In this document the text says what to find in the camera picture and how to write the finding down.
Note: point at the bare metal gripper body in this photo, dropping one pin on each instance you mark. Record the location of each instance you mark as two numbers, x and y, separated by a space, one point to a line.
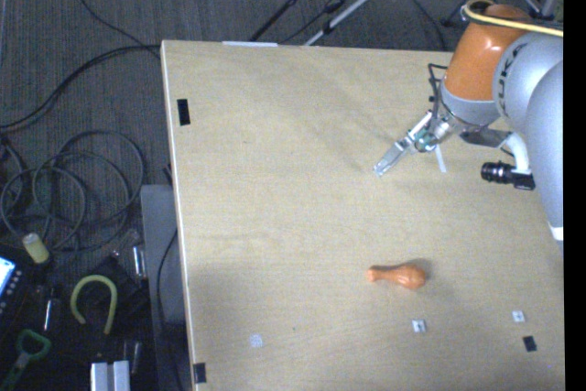
432 133

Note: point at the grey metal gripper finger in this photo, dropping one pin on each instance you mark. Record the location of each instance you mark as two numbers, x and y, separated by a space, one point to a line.
440 160
393 158

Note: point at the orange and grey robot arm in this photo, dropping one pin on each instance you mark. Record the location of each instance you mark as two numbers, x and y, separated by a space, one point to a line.
526 78

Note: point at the pale wood board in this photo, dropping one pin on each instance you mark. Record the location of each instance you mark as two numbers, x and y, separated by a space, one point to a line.
320 206

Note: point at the orange toy chicken drumstick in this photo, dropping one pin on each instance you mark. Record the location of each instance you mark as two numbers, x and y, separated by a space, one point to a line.
403 276

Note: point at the grey box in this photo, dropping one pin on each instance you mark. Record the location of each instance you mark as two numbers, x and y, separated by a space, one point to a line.
158 242

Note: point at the white block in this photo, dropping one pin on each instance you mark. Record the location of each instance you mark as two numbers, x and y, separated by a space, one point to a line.
110 375

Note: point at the pale yellow cylinder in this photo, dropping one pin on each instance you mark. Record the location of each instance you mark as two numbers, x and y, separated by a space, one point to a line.
35 248

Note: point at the black cylinder on white bracket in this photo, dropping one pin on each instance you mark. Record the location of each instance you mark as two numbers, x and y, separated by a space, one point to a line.
499 172

